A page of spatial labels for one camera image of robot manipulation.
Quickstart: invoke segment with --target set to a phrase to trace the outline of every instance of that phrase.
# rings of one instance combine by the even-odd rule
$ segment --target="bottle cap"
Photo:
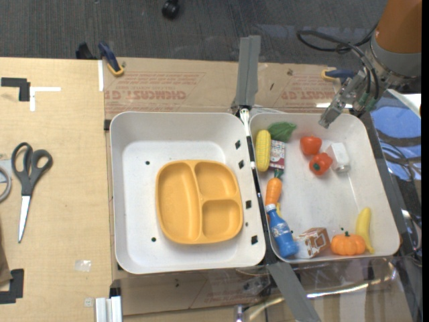
[[[269,213],[272,210],[276,210],[275,204],[268,204],[265,206],[265,212]]]

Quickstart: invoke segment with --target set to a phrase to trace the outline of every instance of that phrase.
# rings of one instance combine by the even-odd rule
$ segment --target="toy pumpkin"
[[[338,255],[359,255],[365,251],[365,240],[360,235],[346,231],[332,238],[330,248]]]

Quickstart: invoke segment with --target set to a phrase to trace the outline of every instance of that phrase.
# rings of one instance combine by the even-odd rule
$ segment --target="blue bottle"
[[[289,225],[282,219],[275,208],[275,204],[269,204],[265,207],[269,215],[269,229],[279,246],[280,255],[283,258],[292,256],[298,252],[298,244],[294,241]]]

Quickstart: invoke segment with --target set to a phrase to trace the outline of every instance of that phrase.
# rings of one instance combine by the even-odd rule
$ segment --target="orange divided plate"
[[[226,241],[243,226],[237,179],[216,161],[164,165],[156,178],[156,209],[162,231],[179,244]]]

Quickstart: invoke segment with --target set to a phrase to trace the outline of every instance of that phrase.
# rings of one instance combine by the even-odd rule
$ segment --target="toy tomato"
[[[304,136],[300,139],[300,145],[305,155],[316,155],[322,146],[322,140],[319,137]]]
[[[322,175],[329,169],[332,162],[332,158],[327,153],[320,153],[312,157],[309,167],[315,175]]]
[[[360,235],[346,231],[332,238],[330,248],[338,255],[359,255],[365,251],[365,240]]]

